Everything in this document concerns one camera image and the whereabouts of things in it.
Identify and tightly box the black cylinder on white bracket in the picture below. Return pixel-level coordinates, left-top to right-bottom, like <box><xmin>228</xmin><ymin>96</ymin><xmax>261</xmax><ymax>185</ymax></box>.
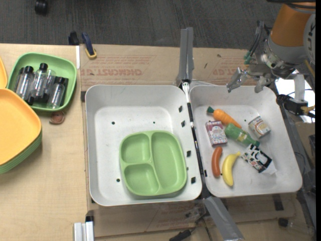
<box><xmin>276</xmin><ymin>74</ymin><xmax>309</xmax><ymax>115</ymax></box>

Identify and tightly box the green divided plate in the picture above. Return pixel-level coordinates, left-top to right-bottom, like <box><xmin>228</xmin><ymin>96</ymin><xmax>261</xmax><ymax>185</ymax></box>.
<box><xmin>119</xmin><ymin>130</ymin><xmax>189</xmax><ymax>197</ymax></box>

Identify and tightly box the black and white carton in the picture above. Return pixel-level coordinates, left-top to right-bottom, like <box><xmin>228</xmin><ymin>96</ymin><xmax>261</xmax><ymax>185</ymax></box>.
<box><xmin>241</xmin><ymin>144</ymin><xmax>277</xmax><ymax>177</ymax></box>

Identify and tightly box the thin black and white rod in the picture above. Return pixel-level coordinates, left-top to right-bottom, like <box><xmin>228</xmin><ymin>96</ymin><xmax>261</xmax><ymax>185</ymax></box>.
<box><xmin>181</xmin><ymin>81</ymin><xmax>208</xmax><ymax>178</ymax></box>

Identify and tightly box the clear plastic bottle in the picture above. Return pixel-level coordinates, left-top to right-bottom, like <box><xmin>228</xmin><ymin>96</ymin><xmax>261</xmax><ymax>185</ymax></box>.
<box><xmin>277</xmin><ymin>217</ymin><xmax>314</xmax><ymax>237</ymax></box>
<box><xmin>13</xmin><ymin>67</ymin><xmax>35</xmax><ymax>106</ymax></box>
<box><xmin>46</xmin><ymin>76</ymin><xmax>67</xmax><ymax>109</ymax></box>
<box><xmin>42</xmin><ymin>69</ymin><xmax>57</xmax><ymax>103</ymax></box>
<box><xmin>15</xmin><ymin>66</ymin><xmax>35</xmax><ymax>100</ymax></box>
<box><xmin>31</xmin><ymin>62</ymin><xmax>49</xmax><ymax>98</ymax></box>

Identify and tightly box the small white can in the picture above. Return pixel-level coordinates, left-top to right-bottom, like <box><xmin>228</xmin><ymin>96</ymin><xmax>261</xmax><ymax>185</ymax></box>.
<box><xmin>248</xmin><ymin>115</ymin><xmax>272</xmax><ymax>139</ymax></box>

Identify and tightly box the yellow banana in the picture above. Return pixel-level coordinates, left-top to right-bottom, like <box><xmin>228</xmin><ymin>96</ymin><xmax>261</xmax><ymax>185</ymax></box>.
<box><xmin>221</xmin><ymin>151</ymin><xmax>242</xmax><ymax>187</ymax></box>

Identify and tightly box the orange plate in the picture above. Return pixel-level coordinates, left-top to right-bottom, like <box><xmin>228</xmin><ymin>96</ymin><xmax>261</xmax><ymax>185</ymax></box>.
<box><xmin>0</xmin><ymin>56</ymin><xmax>9</xmax><ymax>89</ymax></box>
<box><xmin>0</xmin><ymin>88</ymin><xmax>43</xmax><ymax>166</ymax></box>

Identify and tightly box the orange carrot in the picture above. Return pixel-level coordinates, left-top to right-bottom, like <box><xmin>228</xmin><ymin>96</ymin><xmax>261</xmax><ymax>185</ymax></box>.
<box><xmin>206</xmin><ymin>106</ymin><xmax>242</xmax><ymax>129</ymax></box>

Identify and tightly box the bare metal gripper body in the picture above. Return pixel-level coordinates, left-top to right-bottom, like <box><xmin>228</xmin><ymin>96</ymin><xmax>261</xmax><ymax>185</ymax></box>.
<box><xmin>247</xmin><ymin>52</ymin><xmax>296</xmax><ymax>82</ymax></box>

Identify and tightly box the white plastic tray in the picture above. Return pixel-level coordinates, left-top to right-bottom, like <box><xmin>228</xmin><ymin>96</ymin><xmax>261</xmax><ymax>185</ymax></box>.
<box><xmin>84</xmin><ymin>84</ymin><xmax>203</xmax><ymax>207</ymax></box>
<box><xmin>188</xmin><ymin>85</ymin><xmax>303</xmax><ymax>199</ymax></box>

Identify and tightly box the black block with thin wires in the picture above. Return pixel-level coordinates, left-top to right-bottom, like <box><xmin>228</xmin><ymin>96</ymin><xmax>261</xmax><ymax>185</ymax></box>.
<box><xmin>169</xmin><ymin>229</ymin><xmax>193</xmax><ymax>241</ymax></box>

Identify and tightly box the brown cardboard board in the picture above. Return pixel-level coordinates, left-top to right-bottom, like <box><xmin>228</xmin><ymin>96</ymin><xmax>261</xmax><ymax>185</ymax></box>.
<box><xmin>79</xmin><ymin>43</ymin><xmax>297</xmax><ymax>237</ymax></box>

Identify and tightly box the pink carton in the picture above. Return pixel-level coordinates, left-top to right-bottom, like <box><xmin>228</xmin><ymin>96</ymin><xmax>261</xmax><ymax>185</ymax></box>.
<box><xmin>205</xmin><ymin>120</ymin><xmax>229</xmax><ymax>147</ymax></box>

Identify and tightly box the green bottle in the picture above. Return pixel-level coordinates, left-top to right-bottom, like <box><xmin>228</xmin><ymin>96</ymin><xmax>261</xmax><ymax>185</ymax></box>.
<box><xmin>224</xmin><ymin>123</ymin><xmax>261</xmax><ymax>148</ymax></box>

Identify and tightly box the orange sausage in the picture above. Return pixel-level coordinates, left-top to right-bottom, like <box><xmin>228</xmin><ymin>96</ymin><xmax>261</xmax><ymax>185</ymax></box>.
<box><xmin>211</xmin><ymin>146</ymin><xmax>224</xmax><ymax>178</ymax></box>

